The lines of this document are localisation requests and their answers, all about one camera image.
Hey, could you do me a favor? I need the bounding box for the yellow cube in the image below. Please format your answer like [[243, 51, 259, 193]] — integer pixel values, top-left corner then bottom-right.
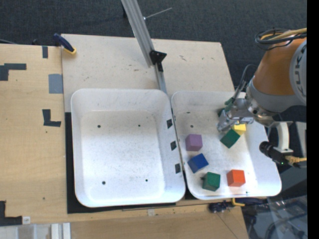
[[231, 123, 247, 136]]

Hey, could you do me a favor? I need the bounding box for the white plastic tray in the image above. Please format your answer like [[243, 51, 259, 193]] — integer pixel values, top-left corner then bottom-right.
[[70, 88, 186, 208], [170, 91, 283, 201]]

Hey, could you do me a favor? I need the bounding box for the orange cube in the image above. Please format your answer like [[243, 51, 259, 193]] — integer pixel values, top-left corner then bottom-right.
[[226, 169, 247, 188]]

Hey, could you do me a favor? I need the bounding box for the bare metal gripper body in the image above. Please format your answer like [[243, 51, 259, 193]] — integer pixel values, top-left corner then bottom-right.
[[227, 98, 278, 127]]

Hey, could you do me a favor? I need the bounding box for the pale wood board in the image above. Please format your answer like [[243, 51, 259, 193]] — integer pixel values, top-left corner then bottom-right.
[[60, 33, 267, 212]]

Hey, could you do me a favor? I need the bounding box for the blue cube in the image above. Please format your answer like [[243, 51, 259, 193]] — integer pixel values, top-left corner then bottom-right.
[[187, 153, 209, 174]]

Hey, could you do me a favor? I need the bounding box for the purple cube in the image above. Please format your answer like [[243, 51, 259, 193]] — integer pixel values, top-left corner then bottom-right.
[[185, 133, 203, 152]]

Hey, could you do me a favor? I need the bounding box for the black cylinder on white bracket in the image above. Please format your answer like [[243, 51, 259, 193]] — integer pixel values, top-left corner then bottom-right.
[[259, 121, 295, 166]]

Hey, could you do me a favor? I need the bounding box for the green cube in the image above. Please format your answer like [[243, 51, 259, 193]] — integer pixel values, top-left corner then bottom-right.
[[201, 171, 221, 192], [220, 128, 241, 149]]

